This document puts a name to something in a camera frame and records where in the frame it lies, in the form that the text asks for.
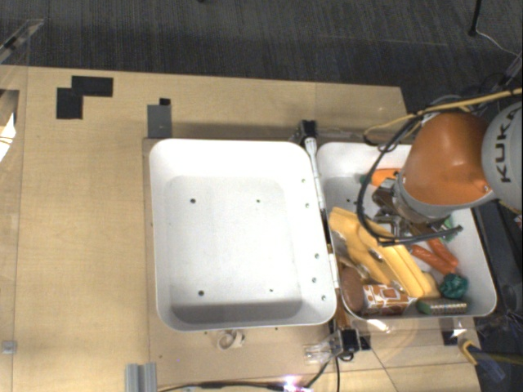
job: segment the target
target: carrot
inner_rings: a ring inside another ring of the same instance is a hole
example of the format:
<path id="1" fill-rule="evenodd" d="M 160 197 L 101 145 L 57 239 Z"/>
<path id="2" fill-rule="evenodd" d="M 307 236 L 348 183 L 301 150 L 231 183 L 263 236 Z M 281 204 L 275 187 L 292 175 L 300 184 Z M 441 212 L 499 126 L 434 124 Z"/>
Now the carrot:
<path id="1" fill-rule="evenodd" d="M 454 267 L 447 263 L 442 258 L 436 256 L 429 252 L 426 248 L 422 246 L 413 244 L 411 247 L 411 254 L 414 257 L 417 257 L 419 260 L 424 261 L 430 265 L 433 269 L 438 270 L 441 274 L 446 275 L 448 273 L 454 272 Z"/>
<path id="2" fill-rule="evenodd" d="M 438 238 L 429 239 L 427 241 L 427 244 L 434 252 L 434 254 L 436 254 L 439 258 L 442 258 L 453 267 L 459 265 L 459 260 L 448 250 L 448 248 Z"/>
<path id="3" fill-rule="evenodd" d="M 399 168 L 380 168 L 373 174 L 371 185 L 379 187 L 385 179 L 396 179 L 396 173 L 399 173 Z"/>

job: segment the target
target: wooden surface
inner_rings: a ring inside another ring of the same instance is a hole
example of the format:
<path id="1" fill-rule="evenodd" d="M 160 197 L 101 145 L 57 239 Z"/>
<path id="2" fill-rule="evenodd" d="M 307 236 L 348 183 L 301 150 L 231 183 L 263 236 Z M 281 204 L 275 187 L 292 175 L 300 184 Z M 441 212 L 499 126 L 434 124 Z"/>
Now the wooden surface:
<path id="1" fill-rule="evenodd" d="M 85 97 L 83 120 L 57 120 L 56 88 L 70 87 L 73 74 L 113 77 L 114 96 Z M 125 365 L 149 360 L 159 364 L 160 385 L 206 373 L 269 377 L 297 368 L 310 378 L 317 370 L 304 366 L 302 346 L 324 327 L 251 330 L 238 359 L 217 353 L 212 333 L 159 325 L 147 301 L 142 141 L 146 106 L 160 97 L 172 100 L 174 134 L 188 137 L 283 138 L 303 118 L 361 129 L 405 114 L 393 87 L 29 69 L 15 392 L 121 391 Z M 440 382 L 430 387 L 479 390 L 472 366 L 438 342 L 437 323 L 396 325 L 402 341 L 373 332 L 373 351 L 342 365 L 342 390 L 425 390 L 426 371 Z M 177 369 L 184 362 L 189 372 Z M 448 376 L 437 375 L 442 368 Z M 334 382 L 326 373 L 315 390 Z"/>
<path id="2" fill-rule="evenodd" d="M 0 65 L 0 136 L 10 135 L 6 127 L 16 112 L 15 138 L 0 139 L 0 341 L 14 339 L 27 72 Z M 11 390 L 12 364 L 12 354 L 0 354 L 0 391 Z"/>

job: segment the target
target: white plastic container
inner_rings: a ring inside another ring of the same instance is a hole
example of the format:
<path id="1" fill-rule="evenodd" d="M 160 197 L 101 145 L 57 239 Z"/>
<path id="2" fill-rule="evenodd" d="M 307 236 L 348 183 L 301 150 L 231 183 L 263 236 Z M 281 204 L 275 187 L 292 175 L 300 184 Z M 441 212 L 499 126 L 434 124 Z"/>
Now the white plastic container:
<path id="1" fill-rule="evenodd" d="M 316 325 L 336 309 L 311 163 L 288 142 L 150 152 L 156 299 L 179 331 Z"/>
<path id="2" fill-rule="evenodd" d="M 410 145 L 398 146 L 383 158 L 380 168 L 401 168 L 409 150 Z M 318 168 L 328 212 L 333 207 L 355 212 L 360 177 L 370 169 L 378 154 L 376 148 L 358 143 L 331 142 L 321 146 L 318 151 Z M 365 212 L 369 216 L 378 211 L 372 200 L 373 190 L 374 188 L 369 186 L 364 198 Z M 468 278 L 469 287 L 463 298 L 467 302 L 467 315 L 485 316 L 494 310 L 497 297 L 472 211 L 456 211 L 452 214 L 452 219 L 455 225 L 463 227 L 463 231 L 448 244 L 448 247 L 459 259 L 458 272 Z M 414 259 L 422 270 L 430 272 L 437 282 L 441 281 L 442 275 L 439 272 L 415 257 Z M 401 317 L 389 318 L 434 317 L 420 314 L 415 307 L 410 307 Z"/>

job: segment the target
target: wooden table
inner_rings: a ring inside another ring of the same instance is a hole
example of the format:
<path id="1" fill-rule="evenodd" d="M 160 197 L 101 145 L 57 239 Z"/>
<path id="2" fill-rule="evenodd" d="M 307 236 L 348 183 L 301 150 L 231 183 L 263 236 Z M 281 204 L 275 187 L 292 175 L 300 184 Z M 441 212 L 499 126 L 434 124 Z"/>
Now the wooden table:
<path id="1" fill-rule="evenodd" d="M 59 120 L 56 89 L 70 87 L 72 75 L 112 77 L 114 95 L 85 97 L 83 120 Z M 150 360 L 160 385 L 310 378 L 318 367 L 304 364 L 302 347 L 324 327 L 248 330 L 242 349 L 223 353 L 212 333 L 172 332 L 155 316 L 146 275 L 147 105 L 171 99 L 175 136 L 265 139 L 289 136 L 304 118 L 362 130 L 398 117 L 400 89 L 46 68 L 29 68 L 28 83 L 13 390 L 117 392 L 128 363 Z M 471 318 L 462 323 L 473 327 Z M 480 390 L 473 366 L 443 345 L 437 320 L 391 329 L 374 332 L 373 351 L 342 365 L 342 390 Z M 326 373 L 315 390 L 335 382 Z"/>

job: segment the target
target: yellow cable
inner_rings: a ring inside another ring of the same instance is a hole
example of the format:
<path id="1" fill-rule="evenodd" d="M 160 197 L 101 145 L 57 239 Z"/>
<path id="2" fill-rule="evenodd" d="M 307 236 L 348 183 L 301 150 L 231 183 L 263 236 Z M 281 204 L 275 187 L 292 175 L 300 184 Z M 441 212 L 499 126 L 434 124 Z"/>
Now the yellow cable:
<path id="1" fill-rule="evenodd" d="M 396 125 L 397 123 L 404 122 L 407 119 L 414 118 L 415 116 L 416 116 L 415 114 L 406 114 L 405 116 L 401 116 L 401 117 L 393 119 L 393 120 L 391 120 L 389 122 L 381 123 L 381 124 L 378 124 L 378 125 L 373 125 L 373 126 L 367 128 L 364 131 L 363 135 L 367 136 L 367 134 L 369 132 L 373 131 L 374 129 L 381 129 L 381 128 L 384 128 L 384 127 L 391 127 L 392 125 Z"/>
<path id="2" fill-rule="evenodd" d="M 363 135 L 366 137 L 366 136 L 368 136 L 368 134 L 371 131 L 374 131 L 375 129 L 383 129 L 383 128 L 391 127 L 392 125 L 396 125 L 397 123 L 404 122 L 407 119 L 414 118 L 415 116 L 429 114 L 431 112 L 437 112 L 439 110 L 461 109 L 464 112 L 470 113 L 471 110 L 468 108 L 468 106 L 480 105 L 480 104 L 486 103 L 488 101 L 499 100 L 499 99 L 503 99 L 503 98 L 509 97 L 509 96 L 518 96 L 520 94 L 521 94 L 521 88 L 517 88 L 517 89 L 512 90 L 512 91 L 500 91 L 498 93 L 493 93 L 493 94 L 487 95 L 487 96 L 480 96 L 480 97 L 476 97 L 474 99 L 460 100 L 460 101 L 456 101 L 456 102 L 452 102 L 452 103 L 447 103 L 447 104 L 444 104 L 444 105 L 429 106 L 428 108 L 426 108 L 424 110 L 419 110 L 415 114 L 406 114 L 405 116 L 401 116 L 401 117 L 393 119 L 393 120 L 391 120 L 389 122 L 385 122 L 385 123 L 381 123 L 379 125 L 373 125 L 371 127 L 368 127 L 363 132 Z M 404 136 L 403 139 L 407 138 L 408 136 L 411 136 L 418 128 L 419 128 L 419 124 L 417 124 L 413 129 L 411 129 Z"/>
<path id="3" fill-rule="evenodd" d="M 494 93 L 494 94 L 487 95 L 487 96 L 480 96 L 480 97 L 476 97 L 474 99 L 460 100 L 460 101 L 456 101 L 453 103 L 447 103 L 446 105 L 430 106 L 424 110 L 420 110 L 420 112 L 418 112 L 418 114 L 427 114 L 430 112 L 437 112 L 438 110 L 461 108 L 463 106 L 480 105 L 481 103 L 486 103 L 488 101 L 504 99 L 505 97 L 510 97 L 510 96 L 518 96 L 520 94 L 521 94 L 521 88 L 517 88 L 512 91 L 500 91 L 498 93 Z"/>
<path id="4" fill-rule="evenodd" d="M 521 211 L 519 209 L 506 204 L 503 200 L 500 200 L 499 204 L 508 209 L 510 212 L 515 213 L 516 215 L 521 215 Z"/>

